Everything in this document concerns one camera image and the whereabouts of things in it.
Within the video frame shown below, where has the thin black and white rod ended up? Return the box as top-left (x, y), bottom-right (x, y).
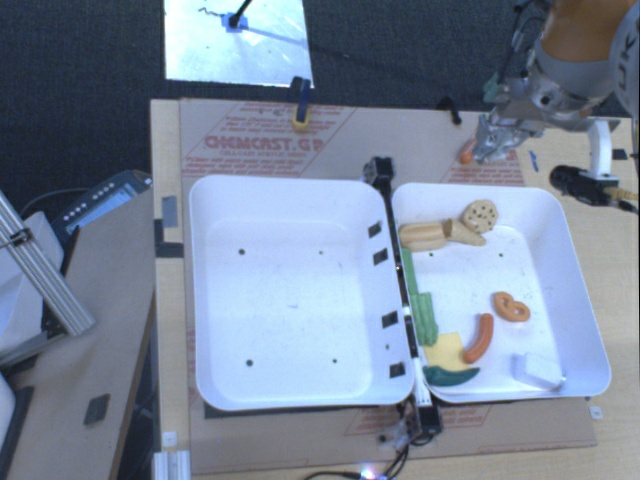
top-left (378, 176), bottom-right (432, 410)

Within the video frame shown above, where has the yellow cheese slice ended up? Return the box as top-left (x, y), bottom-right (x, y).
top-left (423, 331), bottom-right (467, 372)

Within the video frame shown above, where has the black block with thin wires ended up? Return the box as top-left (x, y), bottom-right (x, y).
top-left (362, 156), bottom-right (397, 187)
top-left (416, 404), bottom-right (444, 435)

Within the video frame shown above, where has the green vegetable stalk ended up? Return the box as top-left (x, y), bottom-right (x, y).
top-left (400, 247), bottom-right (441, 347)

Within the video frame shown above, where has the brown cardboard board red print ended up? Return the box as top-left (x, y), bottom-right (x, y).
top-left (178, 98), bottom-right (599, 475)

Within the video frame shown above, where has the long orange sausage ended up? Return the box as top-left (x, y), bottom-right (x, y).
top-left (461, 312), bottom-right (496, 366)

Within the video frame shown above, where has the black cylinder on white bracket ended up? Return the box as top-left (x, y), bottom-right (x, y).
top-left (549, 117), bottom-right (626, 207)

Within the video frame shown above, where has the tan biscuit with holes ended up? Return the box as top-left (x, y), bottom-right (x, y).
top-left (461, 198), bottom-right (499, 232)

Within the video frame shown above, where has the tan bread roll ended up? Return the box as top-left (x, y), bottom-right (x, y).
top-left (398, 221), bottom-right (447, 253)

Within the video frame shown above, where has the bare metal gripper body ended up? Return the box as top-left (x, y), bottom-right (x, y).
top-left (487, 70), bottom-right (597, 142)

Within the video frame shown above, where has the orange pretzel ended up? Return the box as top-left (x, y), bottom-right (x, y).
top-left (492, 290), bottom-right (532, 325)

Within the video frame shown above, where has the tan bread piece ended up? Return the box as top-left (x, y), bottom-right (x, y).
top-left (441, 217), bottom-right (488, 248)

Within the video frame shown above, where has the dark green pepper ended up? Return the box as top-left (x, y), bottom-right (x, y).
top-left (421, 364), bottom-right (482, 387)

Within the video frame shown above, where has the white plastic tray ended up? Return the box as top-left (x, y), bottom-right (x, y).
top-left (391, 182), bottom-right (613, 404)
top-left (188, 173), bottom-right (416, 412)

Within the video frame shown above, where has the white rectangular block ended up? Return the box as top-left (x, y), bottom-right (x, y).
top-left (510, 351), bottom-right (567, 392)

